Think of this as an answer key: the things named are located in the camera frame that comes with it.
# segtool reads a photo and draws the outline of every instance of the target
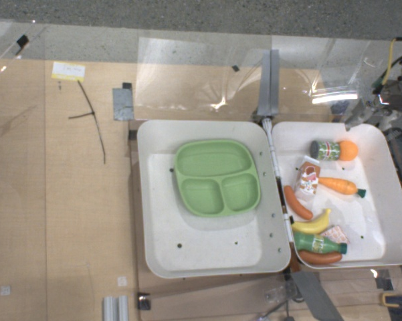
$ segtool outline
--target green plate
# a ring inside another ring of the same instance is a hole
[[[183,145],[175,156],[175,174],[186,208],[202,217],[244,213],[260,201],[253,157],[233,140]]]

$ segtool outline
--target banana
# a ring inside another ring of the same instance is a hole
[[[319,234],[326,230],[328,223],[330,222],[328,214],[331,209],[327,208],[323,214],[317,217],[315,220],[307,222],[296,221],[292,224],[293,231],[298,231],[307,234]]]

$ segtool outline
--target hot dog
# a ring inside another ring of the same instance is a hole
[[[306,209],[300,202],[297,200],[297,197],[294,194],[293,188],[290,185],[286,185],[284,187],[284,195],[286,196],[286,200],[288,205],[293,209],[297,215],[302,217],[305,220],[311,220],[313,218],[313,214],[309,209]]]
[[[309,264],[332,264],[342,259],[339,252],[314,253],[305,250],[298,251],[300,259]]]

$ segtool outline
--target white label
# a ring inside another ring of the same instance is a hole
[[[67,81],[81,81],[85,78],[85,66],[64,62],[54,62],[52,78]]]
[[[127,286],[128,280],[126,280],[125,276],[118,277],[118,286]]]
[[[1,286],[0,287],[0,295],[8,296],[11,294],[11,286]]]

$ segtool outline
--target orange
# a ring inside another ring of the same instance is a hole
[[[339,159],[342,161],[351,161],[357,157],[359,153],[359,148],[356,144],[349,140],[344,140],[339,142],[340,145],[340,156]]]

